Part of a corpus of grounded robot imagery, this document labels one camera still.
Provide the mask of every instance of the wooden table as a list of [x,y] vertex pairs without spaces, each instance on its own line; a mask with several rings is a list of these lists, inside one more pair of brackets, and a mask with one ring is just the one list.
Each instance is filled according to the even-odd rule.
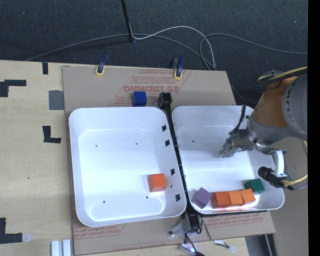
[[[26,87],[10,86],[8,97],[0,97],[0,218],[6,218],[6,234],[31,238],[0,244],[1,256],[50,255],[51,241],[72,240],[65,113],[49,110],[48,94],[63,90],[62,66],[50,63],[49,75],[43,75],[40,62],[0,61],[0,81],[27,80]],[[51,126],[51,136],[61,143],[44,143],[43,126]],[[249,255],[245,238],[225,242],[236,246],[235,255]],[[195,246],[206,256],[230,254],[213,241]],[[100,255],[184,254],[170,245]]]

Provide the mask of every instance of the cardboard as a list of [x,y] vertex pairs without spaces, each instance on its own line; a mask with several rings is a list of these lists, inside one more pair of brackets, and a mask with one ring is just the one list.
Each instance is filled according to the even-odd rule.
[[[172,110],[177,106],[235,105],[224,71],[183,70],[182,79],[174,79],[173,69],[105,67],[103,76],[95,75],[95,66],[62,67],[68,168],[70,176],[72,232],[75,255],[180,244],[184,238],[168,238],[167,229],[180,217],[86,227],[75,211],[68,118],[73,110],[94,107],[132,106],[132,93],[146,92],[146,106],[154,106],[161,92],[171,92]],[[201,234],[192,241],[236,238],[275,231],[268,212],[233,214],[203,218]]]

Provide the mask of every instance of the orange cube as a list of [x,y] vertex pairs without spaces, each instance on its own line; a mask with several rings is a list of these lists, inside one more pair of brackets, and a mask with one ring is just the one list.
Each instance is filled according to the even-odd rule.
[[150,192],[163,191],[166,186],[166,179],[163,173],[151,174],[148,178]]
[[229,191],[228,193],[231,206],[242,206],[244,204],[240,190]]
[[255,194],[254,194],[252,188],[243,189],[240,192],[241,192],[241,196],[242,196],[244,204],[249,204],[249,203],[254,202],[256,200]]
[[230,206],[229,193],[227,191],[215,192],[211,197],[212,208],[225,208]]

